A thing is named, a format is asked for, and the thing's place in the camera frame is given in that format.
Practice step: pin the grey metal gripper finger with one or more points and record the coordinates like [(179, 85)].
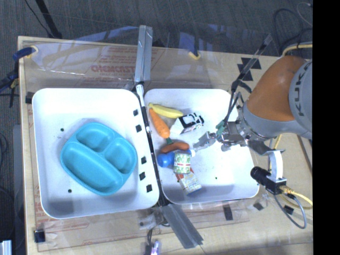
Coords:
[(202, 144), (208, 136)]

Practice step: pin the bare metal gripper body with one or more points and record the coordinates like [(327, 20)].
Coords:
[(233, 137)]

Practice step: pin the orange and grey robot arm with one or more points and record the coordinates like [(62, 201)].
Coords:
[(276, 94)]

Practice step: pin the white carton with black print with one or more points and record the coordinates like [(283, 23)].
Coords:
[(190, 122)]

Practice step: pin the brown sausage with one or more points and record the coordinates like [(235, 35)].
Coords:
[(175, 146)]

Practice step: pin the green and white can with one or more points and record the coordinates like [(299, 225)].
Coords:
[(182, 163)]

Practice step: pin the white plastic tray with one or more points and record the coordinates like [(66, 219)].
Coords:
[(225, 174), (53, 142)]

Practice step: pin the blue bottle with white cap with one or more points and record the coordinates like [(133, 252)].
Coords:
[(164, 159)]

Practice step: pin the orange carrot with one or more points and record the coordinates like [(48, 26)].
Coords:
[(159, 125)]

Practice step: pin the yellow banana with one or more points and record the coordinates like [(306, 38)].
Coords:
[(167, 111)]

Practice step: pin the blue divided plate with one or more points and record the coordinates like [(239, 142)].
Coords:
[(90, 166)]

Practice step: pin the brown cardboard board red print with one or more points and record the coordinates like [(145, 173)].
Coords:
[(106, 62)]

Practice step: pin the black cylinder on white bracket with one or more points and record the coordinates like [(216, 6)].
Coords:
[(265, 178)]

